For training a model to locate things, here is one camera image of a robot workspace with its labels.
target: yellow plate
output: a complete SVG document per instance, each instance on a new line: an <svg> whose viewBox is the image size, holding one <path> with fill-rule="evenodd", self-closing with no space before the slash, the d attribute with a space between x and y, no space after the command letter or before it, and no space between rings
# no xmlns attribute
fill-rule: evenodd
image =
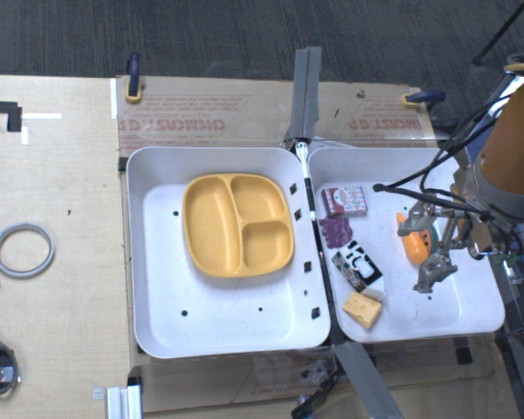
<svg viewBox="0 0 524 419"><path fill-rule="evenodd" d="M210 174L183 197L184 237L195 267L219 278L258 276L293 255L293 226L278 185L254 174Z"/></svg>

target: metal ring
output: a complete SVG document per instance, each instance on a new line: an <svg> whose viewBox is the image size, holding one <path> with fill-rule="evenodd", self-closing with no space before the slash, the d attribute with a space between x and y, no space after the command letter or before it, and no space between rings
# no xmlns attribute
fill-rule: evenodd
<svg viewBox="0 0 524 419"><path fill-rule="evenodd" d="M41 225L37 223L21 222L14 223L0 231L0 247L2 247L3 241L6 238L19 231L35 231L36 233L41 235L49 245L49 254L46 256L45 260L40 265L28 271L13 270L7 267L0 259L0 271L4 275L9 276L11 278L33 278L34 276L37 276L39 273L45 271L46 268L51 264L52 259L54 258L54 242L52 241L51 233L49 233Z"/></svg>

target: yellow sponge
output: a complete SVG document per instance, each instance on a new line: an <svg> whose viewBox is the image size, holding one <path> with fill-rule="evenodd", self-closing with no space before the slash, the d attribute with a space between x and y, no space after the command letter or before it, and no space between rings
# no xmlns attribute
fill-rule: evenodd
<svg viewBox="0 0 524 419"><path fill-rule="evenodd" d="M341 309L366 329L373 326L383 305L378 301L352 291Z"/></svg>

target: table surface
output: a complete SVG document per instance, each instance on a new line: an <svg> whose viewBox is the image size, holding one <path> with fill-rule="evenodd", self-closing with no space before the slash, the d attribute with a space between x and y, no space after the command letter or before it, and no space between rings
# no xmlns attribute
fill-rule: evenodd
<svg viewBox="0 0 524 419"><path fill-rule="evenodd" d="M25 120L27 145L20 134L6 132L0 114L0 230L40 223L56 245L43 274L25 280L0 276L0 339L14 349L22 376L11 395L0 398L0 418L102 418L105 403L94 393L127 383L127 276L111 84L0 76L0 100L16 101L24 114L61 113L60 120ZM20 233L6 241L2 256L9 266L27 269L45 253L42 239ZM408 371L415 368L392 368L388 382L396 386L392 392L401 410L408 417L519 417L493 338L479 346L487 351L481 376L464 377L455 365L456 376L408 384L403 378L411 379ZM295 404L290 399L152 416L290 417ZM339 417L346 411L366 417L353 393L332 395L323 412Z"/></svg>

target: white plastic tray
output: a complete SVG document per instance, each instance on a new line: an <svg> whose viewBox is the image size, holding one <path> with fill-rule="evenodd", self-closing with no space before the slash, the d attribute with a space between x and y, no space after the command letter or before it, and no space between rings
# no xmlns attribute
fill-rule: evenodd
<svg viewBox="0 0 524 419"><path fill-rule="evenodd" d="M282 270L227 279L206 276L192 264L183 237L183 192L194 178L223 172L263 175L282 190L294 234L293 257ZM130 157L127 179L134 331L147 354L165 359L309 348L327 338L330 313L293 154L280 148L143 148Z"/></svg>
<svg viewBox="0 0 524 419"><path fill-rule="evenodd" d="M431 161L436 149L389 148L320 148L311 153L311 173L316 212L324 218L326 211L321 190L335 185L361 185L368 205L365 216L352 216L349 225L356 239L383 273L386 299L375 324L365 329L352 320L341 305L353 290L333 267L335 249L323 246L327 257L336 313L343 332L363 343L410 340L437 336L490 333L505 318L500 292L487 259L476 261L467 251L451 251L458 271L433 286L433 293L413 290L418 267L405 256L402 240L397 236L396 213L407 216L415 200L407 196L376 193L375 183L389 184L418 171ZM455 161L436 168L427 180L433 188L450 189ZM404 185L417 190L419 179ZM442 231L443 223L438 222Z"/></svg>

